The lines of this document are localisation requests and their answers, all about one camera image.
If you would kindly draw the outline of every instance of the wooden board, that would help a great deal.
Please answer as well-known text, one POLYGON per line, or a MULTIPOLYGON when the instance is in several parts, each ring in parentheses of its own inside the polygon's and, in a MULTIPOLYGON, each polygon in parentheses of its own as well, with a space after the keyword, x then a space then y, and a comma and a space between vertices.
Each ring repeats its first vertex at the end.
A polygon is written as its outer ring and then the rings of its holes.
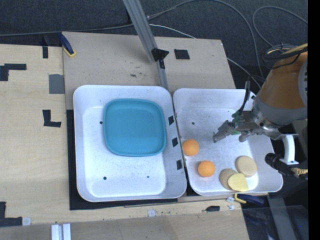
MULTIPOLYGON (((0 234, 6 240, 51 239, 48 225, 0 228, 0 234)), ((241 210, 72 223, 71 237, 72 240, 249 240, 241 210)))
POLYGON ((150 209, 156 216, 201 214, 212 205, 228 210, 225 200, 184 197, 171 204, 70 211, 65 95, 49 94, 49 75, 64 74, 63 52, 48 51, 43 59, 40 46, 0 44, 0 65, 27 65, 0 81, 0 201, 7 218, 27 217, 35 225, 143 218, 150 209), (51 110, 61 127, 44 126, 43 110, 51 110))
MULTIPOLYGON (((73 93, 82 85, 159 85, 155 63, 148 61, 136 35, 64 32, 76 56, 63 54, 66 108, 73 109, 73 93)), ((155 37, 164 59, 169 91, 179 88, 234 89, 220 40, 155 37), (176 59, 175 49, 190 59, 176 59)))

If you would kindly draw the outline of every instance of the blue plate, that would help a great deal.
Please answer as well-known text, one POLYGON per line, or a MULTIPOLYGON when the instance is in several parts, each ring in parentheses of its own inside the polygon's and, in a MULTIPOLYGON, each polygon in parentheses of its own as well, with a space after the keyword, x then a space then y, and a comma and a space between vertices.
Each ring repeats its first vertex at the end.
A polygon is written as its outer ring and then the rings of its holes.
POLYGON ((144 99, 110 101, 103 111, 103 134, 108 149, 121 156, 154 156, 167 143, 162 109, 144 99))

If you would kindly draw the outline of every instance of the yellow cookie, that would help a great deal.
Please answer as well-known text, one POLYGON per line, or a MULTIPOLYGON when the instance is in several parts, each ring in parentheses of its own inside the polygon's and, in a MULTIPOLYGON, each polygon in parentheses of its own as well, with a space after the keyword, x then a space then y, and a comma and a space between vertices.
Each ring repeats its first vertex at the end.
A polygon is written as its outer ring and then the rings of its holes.
POLYGON ((258 169, 256 162, 246 155, 239 156, 235 160, 235 168, 239 173, 244 174, 247 178, 255 175, 258 169))
POLYGON ((232 169, 223 169, 220 174, 219 174, 219 180, 221 185, 227 189, 227 190, 232 190, 232 188, 228 185, 228 179, 230 176, 236 174, 237 172, 232 169))
POLYGON ((242 173, 236 173, 229 177, 228 185, 235 191, 245 192, 249 190, 246 177, 242 173))

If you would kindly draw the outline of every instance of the black cable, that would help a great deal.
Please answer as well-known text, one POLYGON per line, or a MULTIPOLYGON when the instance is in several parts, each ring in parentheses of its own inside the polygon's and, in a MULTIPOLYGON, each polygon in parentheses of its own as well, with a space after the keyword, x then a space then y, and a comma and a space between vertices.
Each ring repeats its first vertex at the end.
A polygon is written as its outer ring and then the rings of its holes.
POLYGON ((255 39, 255 36, 254 36, 254 32, 249 24, 249 22, 247 21, 247 19, 245 18, 245 16, 238 10, 236 9, 235 7, 233 7, 232 5, 224 2, 224 1, 221 1, 221 0, 187 0, 187 1, 184 1, 184 2, 181 2, 167 10, 164 10, 164 11, 161 11, 161 12, 158 12, 156 14, 153 14, 153 15, 150 15, 150 16, 147 16, 147 19, 148 20, 153 20, 154 18, 156 17, 159 17, 165 13, 168 13, 172 10, 175 10, 177 9, 178 7, 181 7, 183 5, 186 5, 186 4, 189 4, 189 3, 193 3, 193 2, 198 2, 198 1, 211 1, 211 2, 217 2, 217 3, 220 3, 220 4, 223 4, 231 9, 233 9, 237 14, 240 15, 240 17, 244 20, 244 22, 246 23, 246 25, 248 26, 249 28, 249 31, 251 33, 251 37, 252 37, 252 41, 253 41, 253 46, 254 46, 254 51, 255 51, 255 58, 256 58, 256 62, 257 62, 257 65, 258 65, 258 68, 259 68, 259 71, 260 71, 260 74, 262 77, 264 77, 263 75, 263 72, 262 72, 262 69, 261 69, 261 66, 260 66, 260 60, 259 60, 259 55, 258 55, 258 49, 257 49, 257 44, 256 44, 256 39, 255 39))
POLYGON ((255 23, 255 17, 256 17, 257 12, 259 12, 259 11, 261 11, 261 10, 263 10, 263 9, 275 9, 275 10, 280 10, 280 11, 286 12, 286 13, 288 13, 288 14, 291 14, 291 15, 295 16, 296 18, 298 18, 299 20, 301 20, 302 22, 304 22, 305 24, 308 25, 308 22, 307 22, 305 19, 303 19, 303 18, 300 17, 299 15, 297 15, 297 14, 295 14, 295 13, 293 13, 292 11, 289 11, 289 10, 287 10, 287 9, 284 9, 284 8, 281 8, 281 7, 278 7, 278 6, 272 6, 272 5, 267 5, 267 6, 263 6, 263 7, 258 8, 258 9, 253 13, 253 15, 252 15, 252 24, 253 24, 254 30, 255 30, 256 33, 259 35, 259 37, 260 37, 263 41, 265 41, 268 45, 270 45, 271 47, 273 46, 273 44, 270 43, 270 42, 268 42, 268 40, 265 39, 265 38, 262 36, 262 34, 258 31, 258 28, 257 28, 256 23, 255 23))
MULTIPOLYGON (((257 82, 255 75, 250 74, 245 68, 243 68, 242 66, 240 66, 238 63, 236 63, 236 62, 233 61, 232 59, 230 59, 230 58, 228 58, 228 57, 227 57, 226 59, 227 59, 228 61, 230 61, 231 63, 235 64, 236 66, 238 66, 238 67, 239 67, 240 69, 242 69, 244 72, 246 72, 247 75, 249 76, 249 78, 252 78, 252 80, 256 83, 256 85, 259 87, 259 89, 261 89, 261 86, 260 86, 260 84, 257 82)), ((262 82, 265 81, 265 79, 264 79, 263 77, 259 76, 259 78, 262 79, 262 82)))
POLYGON ((31 33, 15 33, 15 34, 0 34, 2 37, 21 37, 21 36, 35 36, 35 35, 50 35, 59 34, 61 32, 95 32, 95 31, 106 31, 106 30, 118 30, 133 27, 133 24, 124 24, 119 26, 108 26, 102 28, 88 28, 88 29, 78 29, 78 30, 61 30, 61 31, 46 31, 46 32, 31 32, 31 33))
POLYGON ((265 80, 266 80, 266 79, 264 79, 264 78, 262 78, 261 76, 256 75, 256 74, 252 74, 251 76, 252 76, 253 79, 256 79, 256 80, 258 80, 258 81, 260 81, 260 82, 262 82, 262 83, 264 83, 265 80))
POLYGON ((284 51, 290 50, 290 49, 292 49, 294 47, 295 46, 291 45, 291 44, 280 44, 280 45, 276 45, 276 46, 273 46, 273 47, 267 49, 265 51, 265 53, 263 53, 262 56, 261 56, 261 60, 262 60, 262 62, 264 64, 264 66, 266 68, 268 68, 269 70, 275 70, 275 69, 281 68, 283 66, 291 65, 291 64, 293 64, 293 63, 295 63, 297 61, 297 59, 299 58, 300 54, 308 51, 308 47, 305 47, 305 48, 302 48, 301 50, 284 53, 284 51), (287 58, 290 58, 290 57, 293 57, 293 56, 295 56, 295 58, 289 63, 282 64, 282 65, 279 65, 279 66, 276 66, 276 67, 272 67, 272 66, 268 65, 268 63, 274 64, 278 60, 287 59, 287 58))
POLYGON ((238 110, 238 114, 239 115, 241 115, 243 113, 245 105, 246 105, 246 103, 248 101, 248 98, 249 98, 249 94, 250 94, 250 78, 251 78, 251 76, 249 75, 248 79, 245 82, 245 87, 244 87, 245 88, 245 95, 244 95, 244 100, 243 100, 242 106, 238 110))

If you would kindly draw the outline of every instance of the wooden table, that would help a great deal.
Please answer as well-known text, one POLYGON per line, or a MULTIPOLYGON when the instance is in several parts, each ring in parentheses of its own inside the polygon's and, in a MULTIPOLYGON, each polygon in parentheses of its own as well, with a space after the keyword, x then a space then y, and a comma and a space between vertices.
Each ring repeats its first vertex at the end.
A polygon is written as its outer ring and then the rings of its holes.
MULTIPOLYGON (((206 225, 206 230, 214 231, 214 227, 208 223, 214 216, 203 212, 214 205, 220 206, 219 216, 234 213, 235 220, 240 223, 240 228, 236 230, 237 236, 241 232, 241 239, 248 239, 240 204, 234 202, 235 211, 228 211, 229 203, 224 199, 184 195, 178 203, 69 210, 66 110, 73 108, 71 97, 74 89, 83 84, 157 85, 157 75, 153 65, 148 64, 144 58, 137 36, 64 34, 77 52, 74 58, 66 57, 61 47, 48 47, 48 58, 43 58, 41 46, 0 45, 0 66, 11 63, 27 65, 27 70, 10 70, 8 81, 0 81, 0 201, 6 202, 5 216, 30 218, 32 225, 95 221, 102 223, 128 218, 147 219, 148 210, 154 210, 156 218, 163 218, 165 223, 170 220, 170 226, 177 224, 179 228, 179 225, 183 225, 182 221, 193 222, 200 216, 207 221, 203 224, 206 225), (107 48, 94 55, 88 47, 84 49, 85 44, 107 48), (117 49, 123 50, 123 53, 111 53, 117 49), (64 75, 65 94, 49 93, 49 75, 54 74, 64 75), (44 126, 43 110, 51 110, 51 121, 61 122, 61 127, 44 126), (188 219, 176 219, 178 216, 188 215, 188 219)), ((165 65, 171 92, 182 87, 197 86, 235 88, 219 40, 156 37, 156 41, 160 49, 170 49, 171 56, 168 55, 165 65), (190 60, 189 64, 187 61, 178 61, 174 57, 172 46, 175 49, 187 49, 191 58, 198 59, 190 60)), ((224 233, 231 236, 235 232, 224 228, 224 233)))

